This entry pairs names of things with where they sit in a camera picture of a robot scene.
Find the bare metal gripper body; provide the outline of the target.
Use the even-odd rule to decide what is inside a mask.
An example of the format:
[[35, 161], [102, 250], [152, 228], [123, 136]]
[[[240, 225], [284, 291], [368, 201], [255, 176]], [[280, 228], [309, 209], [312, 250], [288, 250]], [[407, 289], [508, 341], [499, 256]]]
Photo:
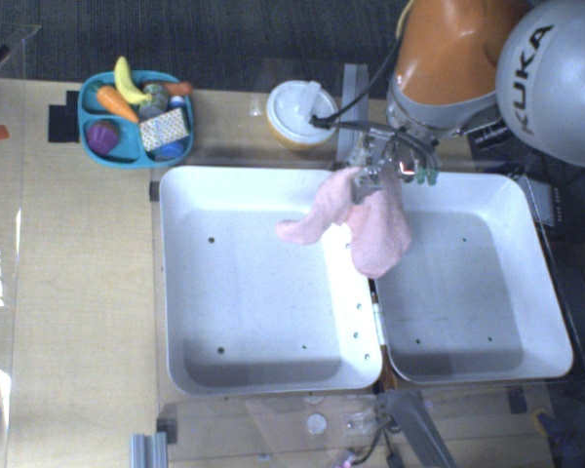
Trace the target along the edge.
[[395, 165], [398, 139], [395, 132], [360, 132], [352, 149], [354, 194], [372, 194], [382, 188], [381, 172]]

